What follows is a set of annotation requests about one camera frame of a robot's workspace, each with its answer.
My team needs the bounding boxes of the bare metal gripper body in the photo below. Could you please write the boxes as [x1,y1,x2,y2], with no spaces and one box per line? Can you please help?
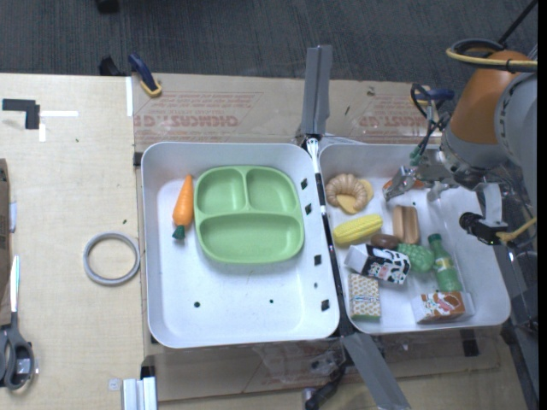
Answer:
[415,146,485,190]

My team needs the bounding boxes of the small orange toy food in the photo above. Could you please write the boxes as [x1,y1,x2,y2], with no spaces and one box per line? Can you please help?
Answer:
[382,177,425,191]

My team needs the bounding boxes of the hot dog in bun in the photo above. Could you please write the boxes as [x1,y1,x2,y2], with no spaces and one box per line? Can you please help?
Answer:
[391,204,421,246]

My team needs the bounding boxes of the tan croissant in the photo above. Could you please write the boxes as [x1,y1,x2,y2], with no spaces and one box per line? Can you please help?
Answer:
[325,173,369,211]

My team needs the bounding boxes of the yellow chip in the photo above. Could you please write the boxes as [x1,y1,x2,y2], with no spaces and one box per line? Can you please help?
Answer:
[336,179,375,216]

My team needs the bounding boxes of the brown chocolate doughnut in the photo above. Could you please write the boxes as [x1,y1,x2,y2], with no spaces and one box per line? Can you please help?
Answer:
[369,232,401,251]

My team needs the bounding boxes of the yellow corn cob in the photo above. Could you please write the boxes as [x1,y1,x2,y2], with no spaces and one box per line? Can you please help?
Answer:
[332,213,385,248]

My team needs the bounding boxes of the green grapes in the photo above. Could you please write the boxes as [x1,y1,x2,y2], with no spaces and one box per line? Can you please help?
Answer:
[396,242,436,274]

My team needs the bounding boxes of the thin black and white rod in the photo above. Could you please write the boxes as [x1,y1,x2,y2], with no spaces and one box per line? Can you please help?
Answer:
[305,137,345,337]

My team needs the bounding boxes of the cow print milk carton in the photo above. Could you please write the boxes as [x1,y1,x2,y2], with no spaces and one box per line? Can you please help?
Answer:
[343,243,412,286]

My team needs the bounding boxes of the green bottle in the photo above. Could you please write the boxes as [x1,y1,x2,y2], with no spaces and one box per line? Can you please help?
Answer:
[427,232,464,294]

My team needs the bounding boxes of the yellow and orange carton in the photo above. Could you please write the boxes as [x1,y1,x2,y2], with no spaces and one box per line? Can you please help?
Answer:
[347,272,383,321]

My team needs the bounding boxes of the white plastic tray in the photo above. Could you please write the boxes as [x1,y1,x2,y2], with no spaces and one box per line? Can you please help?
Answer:
[318,143,512,337]
[140,141,341,350]

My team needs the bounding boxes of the orange juice carton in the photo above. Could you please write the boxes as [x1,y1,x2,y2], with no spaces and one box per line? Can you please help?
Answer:
[410,290,476,325]

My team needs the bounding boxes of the green divided plate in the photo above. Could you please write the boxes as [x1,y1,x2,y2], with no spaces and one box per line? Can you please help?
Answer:
[192,165,306,266]

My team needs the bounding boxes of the brown cardboard board red print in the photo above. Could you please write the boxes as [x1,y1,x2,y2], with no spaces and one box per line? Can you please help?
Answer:
[131,73,516,402]

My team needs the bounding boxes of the orange carrot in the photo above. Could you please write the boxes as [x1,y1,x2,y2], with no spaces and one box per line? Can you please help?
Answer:
[171,174,196,241]

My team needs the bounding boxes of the black cylinder on white bracket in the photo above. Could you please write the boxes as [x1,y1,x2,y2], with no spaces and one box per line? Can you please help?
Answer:
[458,181,510,247]

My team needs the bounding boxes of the grey tape ring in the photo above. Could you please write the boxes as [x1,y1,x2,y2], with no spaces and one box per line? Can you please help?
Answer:
[82,231,142,287]

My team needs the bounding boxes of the grey handled scissors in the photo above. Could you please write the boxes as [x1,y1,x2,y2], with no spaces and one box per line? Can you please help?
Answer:
[0,254,37,392]

